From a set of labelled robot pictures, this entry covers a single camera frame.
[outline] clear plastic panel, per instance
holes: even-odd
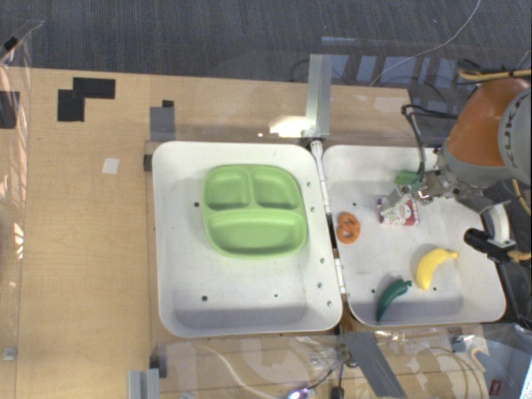
[[[332,85],[330,97],[327,145],[415,144],[400,112],[404,88]],[[312,127],[306,83],[153,76],[151,110],[163,101],[174,104],[177,140],[298,144]]]
[[[366,356],[357,337],[372,344]],[[152,357],[163,399],[326,399],[338,387],[346,398],[525,398],[532,338],[511,324],[470,325],[171,342]]]
[[[31,113],[31,32],[0,31],[0,397],[15,397],[18,314],[25,243],[27,146]]]

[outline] banana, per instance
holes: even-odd
[[[432,274],[436,268],[447,259],[456,259],[457,257],[458,253],[456,251],[447,251],[446,249],[433,249],[432,251],[429,251],[417,264],[417,284],[422,289],[429,289],[431,286]]]

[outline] cable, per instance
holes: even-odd
[[[344,78],[344,76],[343,76],[342,74],[340,74],[337,70],[335,70],[335,69],[333,68],[333,69],[332,69],[332,72],[335,73],[335,74],[338,76],[338,78],[339,78],[340,80],[342,80],[342,81],[345,83],[346,86],[350,86],[350,85],[351,85],[351,83],[350,83],[349,81],[347,81],[347,80]]]
[[[464,69],[458,70],[458,75],[464,80],[469,80],[469,81],[493,81],[493,80],[501,80],[503,78],[530,76],[530,74],[532,74],[532,71],[530,69],[512,70],[512,71],[494,71],[494,72],[467,71]]]
[[[239,374],[234,370],[233,366],[231,365],[231,362],[229,362],[226,357],[222,356],[221,354],[219,354],[215,350],[211,349],[210,347],[199,345],[199,348],[207,350],[207,351],[213,353],[214,355],[216,355],[224,363],[224,365],[227,367],[227,369],[229,370],[229,373],[230,373],[231,377],[233,378],[233,380],[235,380],[239,384],[239,386],[242,387],[243,389],[247,390],[248,392],[252,392],[257,397],[262,397],[264,399],[277,399],[276,397],[273,397],[273,396],[269,395],[268,393],[261,392],[261,391],[259,391],[257,389],[252,388],[251,386],[248,386],[242,380],[242,378],[240,378]]]
[[[480,384],[480,380],[479,378],[476,376],[475,374],[475,370],[473,369],[473,367],[467,363],[466,361],[464,361],[464,359],[462,359],[461,357],[458,357],[457,355],[455,355],[452,351],[449,351],[443,347],[430,347],[429,350],[442,350],[443,352],[445,353],[442,353],[440,355],[435,355],[436,357],[437,356],[448,356],[450,357],[451,359],[455,360],[456,363],[458,363],[458,365],[462,368],[461,364],[465,365],[467,367],[467,369],[470,370],[471,374],[473,375],[473,378],[475,379],[475,383],[476,385],[478,386],[479,388],[479,392],[482,393],[482,385]]]
[[[343,366],[344,364],[342,364],[342,366],[340,367],[340,375],[338,376],[338,387],[342,387]]]
[[[400,78],[409,78],[409,79],[414,80],[414,81],[419,81],[419,77],[418,76],[394,76],[393,78],[387,80],[387,82],[391,83],[394,80],[398,80]],[[426,76],[426,78],[435,78],[435,79],[437,79],[438,76]],[[427,80],[423,81],[423,85],[429,86],[443,100],[443,103],[445,103],[446,106],[449,106],[449,103],[447,102],[446,97],[441,94],[441,92],[436,88],[436,86],[434,86],[432,83],[428,82]],[[410,92],[411,96],[414,94],[413,90],[409,91],[409,92]]]
[[[429,49],[429,50],[426,50],[424,52],[420,52],[418,53],[417,55],[414,55],[413,57],[408,57],[407,59],[403,59],[402,61],[398,62],[397,64],[395,65],[392,65],[390,66],[389,68],[387,68],[386,70],[384,70],[383,72],[381,72],[376,78],[375,80],[373,80],[369,86],[372,87],[375,85],[375,83],[377,82],[377,80],[379,80],[384,74],[386,74],[387,72],[391,71],[391,70],[394,70],[396,69],[397,67],[401,66],[402,64],[408,62],[408,61],[411,61],[412,59],[417,59],[418,57],[422,57],[422,56],[425,56],[431,52],[434,52],[436,50],[439,50],[445,46],[447,46],[450,42],[452,42],[453,40],[455,40],[455,38],[457,38],[461,32],[464,30],[464,28],[466,28],[468,25],[469,25],[469,22],[471,22],[471,19],[473,19],[473,17],[475,16],[476,12],[478,11],[479,7],[480,7],[480,2],[482,0],[478,0],[476,2],[476,6],[475,8],[473,9],[473,12],[471,12],[471,15],[467,18],[467,20],[465,21],[464,25],[462,25],[460,28],[458,28],[458,31],[456,31],[452,36],[451,38],[449,38],[446,42],[443,42],[442,44],[439,44],[438,46],[436,47],[433,47],[432,49]]]
[[[512,185],[514,186],[515,196],[517,197],[517,200],[519,201],[519,204],[521,204],[521,207],[523,207],[523,209],[526,211],[526,214],[529,217],[531,217],[530,216],[530,207],[528,206],[528,204],[526,204],[525,198],[521,194],[521,188],[519,187],[519,184],[517,183],[516,179],[512,180]]]
[[[524,64],[524,63],[525,63],[526,58],[529,57],[529,55],[530,55],[530,52],[531,52],[531,50],[527,50],[527,51],[525,52],[525,54],[523,55],[523,57],[521,57],[520,61],[517,62],[516,67],[520,68],[520,67],[521,67],[521,64]]]
[[[530,260],[530,257],[532,257],[532,253],[523,253],[521,251],[517,251],[515,249],[509,251],[506,253],[508,257],[510,257],[512,260],[514,260],[516,263],[518,262],[524,262],[526,260]]]
[[[310,59],[302,59],[301,61],[297,61],[296,63],[294,63],[291,67],[290,67],[290,78],[288,79],[291,83],[295,82],[296,79],[293,78],[293,72],[295,71],[295,69],[297,67],[299,67],[301,64],[304,64],[304,63],[310,63]]]
[[[434,355],[435,357],[445,356],[445,357],[452,357],[447,353],[440,353],[439,355]],[[464,399],[467,399],[469,397],[469,380],[466,374],[466,368],[462,366],[460,361],[455,360],[455,362],[458,364],[458,366],[461,369],[462,375],[464,376],[464,383],[465,383],[465,392],[464,392]]]
[[[401,107],[401,111],[403,110],[405,111],[406,109],[422,111],[422,112],[411,112],[411,114],[415,116],[431,116],[434,118],[442,118],[442,119],[447,119],[447,120],[456,120],[456,118],[458,118],[458,116],[455,116],[454,114],[451,114],[449,112],[428,110],[424,108],[423,106],[419,106],[419,105],[403,105]]]
[[[423,142],[421,141],[421,133],[419,131],[419,127],[417,126],[416,119],[411,113],[408,113],[406,111],[408,105],[404,105],[401,107],[401,113],[405,116],[406,120],[408,121],[408,124],[410,124],[412,131],[414,132],[414,136],[416,137],[416,143],[417,143],[417,150],[419,152],[419,168],[417,169],[417,175],[418,179],[422,179],[425,175],[425,163],[426,163],[426,157],[425,157],[425,147],[423,146]]]
[[[338,368],[338,365],[342,365],[343,367],[343,364],[345,362],[347,362],[349,360],[349,357],[346,357],[343,361],[339,361],[337,362],[333,367],[331,367],[328,371],[327,371],[327,374],[325,374],[325,376],[320,379],[318,382],[312,384],[312,386],[310,387],[307,387],[308,390],[312,390],[312,389],[315,389],[316,387],[318,387],[320,384],[322,384],[323,382],[325,382],[325,380],[327,380],[331,374],[336,370],[336,368]]]

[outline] green plate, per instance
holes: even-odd
[[[307,242],[308,227],[298,182],[271,165],[223,165],[203,186],[207,238],[230,257],[293,254]]]

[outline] pretzel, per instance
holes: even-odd
[[[342,213],[338,217],[336,236],[344,244],[354,243],[360,235],[360,222],[351,213]]]

